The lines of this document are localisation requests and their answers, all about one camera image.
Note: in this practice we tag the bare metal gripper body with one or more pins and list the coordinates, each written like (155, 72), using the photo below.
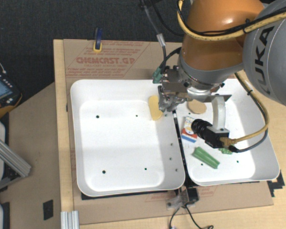
(172, 81)

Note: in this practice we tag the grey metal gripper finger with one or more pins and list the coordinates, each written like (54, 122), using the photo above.
(163, 104)
(175, 103)

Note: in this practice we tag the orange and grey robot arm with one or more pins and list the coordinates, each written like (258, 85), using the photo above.
(219, 18)

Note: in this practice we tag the pale yellow oval toy bread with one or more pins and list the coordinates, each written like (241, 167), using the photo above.
(155, 108)

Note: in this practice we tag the tan round biscuit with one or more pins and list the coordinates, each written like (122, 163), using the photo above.
(197, 107)

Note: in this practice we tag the white blue red carton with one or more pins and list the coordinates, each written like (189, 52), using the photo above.
(188, 132)

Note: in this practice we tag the white plastic tray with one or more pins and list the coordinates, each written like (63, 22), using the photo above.
(238, 156)
(124, 139)

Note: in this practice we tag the brown cardboard board red print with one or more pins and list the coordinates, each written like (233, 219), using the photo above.
(114, 63)

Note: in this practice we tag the green ribbed toy celery stick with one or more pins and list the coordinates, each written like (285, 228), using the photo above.
(205, 157)

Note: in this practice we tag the black cylinder on white bracket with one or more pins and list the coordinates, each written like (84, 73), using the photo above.
(215, 136)

